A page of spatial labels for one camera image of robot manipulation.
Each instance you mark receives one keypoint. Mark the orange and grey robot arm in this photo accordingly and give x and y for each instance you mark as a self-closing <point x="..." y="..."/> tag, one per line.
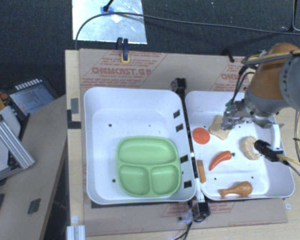
<point x="277" y="81"/>

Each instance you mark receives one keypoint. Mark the orange round slice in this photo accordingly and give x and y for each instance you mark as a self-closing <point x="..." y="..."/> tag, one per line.
<point x="201" y="135"/>

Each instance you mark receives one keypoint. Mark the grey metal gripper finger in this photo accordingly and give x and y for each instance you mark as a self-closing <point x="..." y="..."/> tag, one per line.
<point x="231" y="123"/>
<point x="224" y="124"/>

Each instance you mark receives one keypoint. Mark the orange carrot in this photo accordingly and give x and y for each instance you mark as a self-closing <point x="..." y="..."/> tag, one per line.
<point x="218" y="159"/>

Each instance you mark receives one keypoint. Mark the green divided plate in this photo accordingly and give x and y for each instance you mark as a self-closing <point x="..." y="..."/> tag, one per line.
<point x="147" y="166"/>

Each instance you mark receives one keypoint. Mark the orange sausage stick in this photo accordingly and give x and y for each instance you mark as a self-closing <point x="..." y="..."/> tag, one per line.
<point x="201" y="171"/>

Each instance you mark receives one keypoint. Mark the beige croissant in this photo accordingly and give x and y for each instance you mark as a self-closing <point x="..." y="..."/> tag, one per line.
<point x="248" y="149"/>

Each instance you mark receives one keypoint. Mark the black cylinder on white bracket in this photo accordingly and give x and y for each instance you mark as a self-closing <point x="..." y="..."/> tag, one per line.
<point x="267" y="150"/>

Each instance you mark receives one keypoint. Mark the brown chicken drumstick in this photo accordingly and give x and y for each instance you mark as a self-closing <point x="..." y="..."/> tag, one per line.
<point x="237" y="189"/>

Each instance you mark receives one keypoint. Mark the white plastic tray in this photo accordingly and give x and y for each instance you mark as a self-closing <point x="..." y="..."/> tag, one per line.
<point x="240" y="174"/>
<point x="130" y="114"/>

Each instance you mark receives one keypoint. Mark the thin black and white rod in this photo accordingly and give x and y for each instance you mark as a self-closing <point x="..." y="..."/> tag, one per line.
<point x="188" y="139"/>

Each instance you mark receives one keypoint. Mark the beige bone-shaped biscuit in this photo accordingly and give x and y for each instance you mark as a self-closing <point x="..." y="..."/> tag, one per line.
<point x="218" y="131"/>

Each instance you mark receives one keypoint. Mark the brown cardboard board red print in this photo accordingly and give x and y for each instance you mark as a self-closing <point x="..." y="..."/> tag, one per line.
<point x="145" y="66"/>

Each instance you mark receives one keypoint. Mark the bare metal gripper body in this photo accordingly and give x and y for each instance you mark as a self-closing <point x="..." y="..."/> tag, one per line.
<point x="242" y="110"/>

